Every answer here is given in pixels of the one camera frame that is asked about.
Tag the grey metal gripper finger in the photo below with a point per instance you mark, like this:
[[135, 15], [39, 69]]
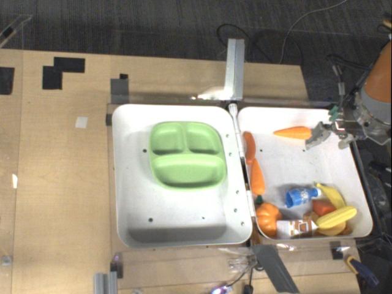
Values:
[[318, 135], [345, 141]]

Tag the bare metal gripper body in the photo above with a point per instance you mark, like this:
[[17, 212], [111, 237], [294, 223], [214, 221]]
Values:
[[356, 126]]

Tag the orange carrot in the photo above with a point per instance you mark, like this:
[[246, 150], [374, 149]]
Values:
[[258, 178], [294, 132]]

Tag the white plastic tray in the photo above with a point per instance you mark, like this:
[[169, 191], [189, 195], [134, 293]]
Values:
[[134, 194], [288, 164]]

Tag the yellow banana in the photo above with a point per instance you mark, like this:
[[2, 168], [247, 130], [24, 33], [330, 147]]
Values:
[[333, 194]]

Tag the blue bottle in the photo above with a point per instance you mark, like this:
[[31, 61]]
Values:
[[298, 197]]

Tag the orange sausage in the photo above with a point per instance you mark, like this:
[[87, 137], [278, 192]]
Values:
[[249, 147]]

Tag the red-orange wedge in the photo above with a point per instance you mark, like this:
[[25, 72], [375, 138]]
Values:
[[323, 207]]

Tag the yellow corn cob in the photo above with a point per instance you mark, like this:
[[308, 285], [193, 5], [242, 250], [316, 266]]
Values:
[[337, 216]]

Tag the brown bread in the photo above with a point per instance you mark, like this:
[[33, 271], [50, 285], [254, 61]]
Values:
[[310, 217]]

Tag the yellow rounded toy food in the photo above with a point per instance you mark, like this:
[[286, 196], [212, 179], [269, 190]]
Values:
[[332, 231]]

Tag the white and brown carton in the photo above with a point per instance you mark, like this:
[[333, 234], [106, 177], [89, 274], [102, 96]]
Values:
[[294, 228]]

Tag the orange pumpkin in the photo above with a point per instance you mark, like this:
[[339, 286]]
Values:
[[267, 219]]

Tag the green divided plate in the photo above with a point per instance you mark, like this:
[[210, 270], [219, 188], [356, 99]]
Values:
[[186, 167]]

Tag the pale wood board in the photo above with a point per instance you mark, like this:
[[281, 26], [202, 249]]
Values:
[[183, 81]]

